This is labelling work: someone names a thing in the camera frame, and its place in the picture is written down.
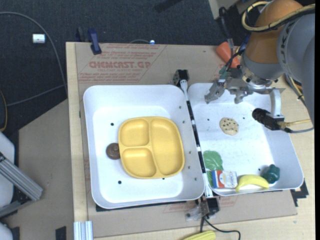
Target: black floor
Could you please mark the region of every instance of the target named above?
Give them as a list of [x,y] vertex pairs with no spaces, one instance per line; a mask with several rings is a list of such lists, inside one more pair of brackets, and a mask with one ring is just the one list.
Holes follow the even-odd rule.
[[[39,23],[56,47],[62,73],[50,41],[32,42],[32,34],[43,33],[37,23],[1,12],[20,13]],[[227,20],[239,45],[246,32],[235,8]],[[12,135],[67,98],[65,43],[76,41],[78,27],[95,28],[101,43],[153,39],[157,44],[219,45],[225,41],[208,0],[0,0],[0,90],[8,105],[4,134]],[[53,88],[57,89],[19,103]]]

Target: yellow corn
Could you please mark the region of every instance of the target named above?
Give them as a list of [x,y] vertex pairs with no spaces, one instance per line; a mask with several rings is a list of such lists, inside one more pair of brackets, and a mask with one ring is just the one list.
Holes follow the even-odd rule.
[[197,233],[191,236],[188,236],[187,238],[184,238],[183,240],[215,240],[216,234],[213,231],[205,231],[202,233]]

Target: yellow plate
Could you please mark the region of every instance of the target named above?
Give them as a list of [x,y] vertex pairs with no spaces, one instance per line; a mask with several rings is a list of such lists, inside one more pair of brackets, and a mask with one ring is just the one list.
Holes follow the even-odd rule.
[[125,171],[135,178],[166,178],[178,174],[185,154],[176,124],[165,117],[126,120],[119,128],[119,151]]

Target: small box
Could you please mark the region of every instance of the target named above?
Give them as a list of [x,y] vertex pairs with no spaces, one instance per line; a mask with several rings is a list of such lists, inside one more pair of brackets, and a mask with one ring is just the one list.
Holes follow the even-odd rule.
[[227,170],[213,170],[212,183],[215,189],[234,189],[238,185],[237,173]]

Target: blue clamp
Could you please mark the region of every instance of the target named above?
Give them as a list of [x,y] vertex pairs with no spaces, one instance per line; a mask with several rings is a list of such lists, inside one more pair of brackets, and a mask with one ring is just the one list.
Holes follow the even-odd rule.
[[94,55],[101,54],[102,52],[98,43],[98,35],[94,28],[88,29],[88,38],[89,38],[89,41],[92,42],[92,45],[90,47],[93,54]]

